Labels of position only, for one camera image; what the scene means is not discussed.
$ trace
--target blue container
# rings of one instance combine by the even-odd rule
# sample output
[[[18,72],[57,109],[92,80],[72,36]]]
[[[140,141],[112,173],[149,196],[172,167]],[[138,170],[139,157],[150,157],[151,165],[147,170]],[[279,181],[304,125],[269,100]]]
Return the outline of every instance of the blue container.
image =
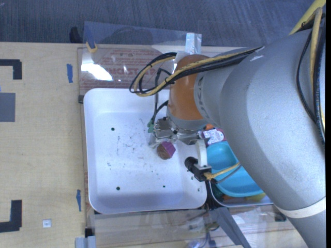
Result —
[[[238,162],[227,141],[214,143],[207,147],[208,164],[212,167],[212,173],[231,167]],[[221,180],[235,169],[217,176],[217,181]],[[241,167],[236,173],[225,181],[216,184],[217,188],[225,195],[232,197],[247,197],[262,194],[263,191],[250,177],[247,171]]]

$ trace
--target wooden table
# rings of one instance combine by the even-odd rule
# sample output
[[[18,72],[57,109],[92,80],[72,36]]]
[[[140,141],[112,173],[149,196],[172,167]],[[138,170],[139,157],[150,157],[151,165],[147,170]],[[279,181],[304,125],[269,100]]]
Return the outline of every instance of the wooden table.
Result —
[[[22,200],[22,227],[0,233],[0,247],[74,247],[75,238],[84,236],[78,47],[81,45],[0,43],[0,59],[19,59],[23,75],[21,80],[13,80],[12,67],[0,66],[1,93],[16,93],[15,121],[0,122],[0,222],[10,221],[11,201]],[[72,83],[67,64],[72,65]],[[43,220],[48,219],[51,227],[43,227]],[[306,247],[291,225],[265,228],[269,232],[243,229],[248,229],[243,232],[252,247]],[[228,237],[218,240],[220,246],[231,245]],[[185,247],[184,242],[174,241],[171,247]]]

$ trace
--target gray carpet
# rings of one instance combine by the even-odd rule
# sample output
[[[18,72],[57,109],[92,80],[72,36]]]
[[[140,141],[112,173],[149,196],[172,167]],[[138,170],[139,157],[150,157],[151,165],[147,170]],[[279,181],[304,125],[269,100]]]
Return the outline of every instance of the gray carpet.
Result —
[[[84,21],[202,33],[203,45],[286,36],[314,0],[0,0],[0,41],[69,43]]]

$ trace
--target white band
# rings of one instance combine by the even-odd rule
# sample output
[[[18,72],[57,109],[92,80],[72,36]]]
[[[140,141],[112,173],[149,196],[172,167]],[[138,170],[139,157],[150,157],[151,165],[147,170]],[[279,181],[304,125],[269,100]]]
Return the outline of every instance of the white band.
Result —
[[[303,209],[284,210],[277,206],[276,208],[279,209],[281,213],[283,213],[285,216],[289,218],[294,218],[294,219],[306,218],[306,217],[314,216],[326,209],[326,197],[323,197],[320,201]]]

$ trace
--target white plastic tray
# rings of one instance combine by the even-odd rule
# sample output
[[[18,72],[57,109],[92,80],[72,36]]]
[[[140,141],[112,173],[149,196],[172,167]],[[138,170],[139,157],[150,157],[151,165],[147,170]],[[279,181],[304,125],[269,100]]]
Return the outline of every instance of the white plastic tray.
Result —
[[[168,95],[161,91],[159,103]],[[188,156],[197,157],[195,146],[177,141],[168,160],[148,146],[153,111],[154,97],[138,97],[127,89],[96,88],[85,95],[88,192],[96,211],[193,209],[205,203],[205,183],[184,166]],[[164,115],[165,109],[158,117]]]

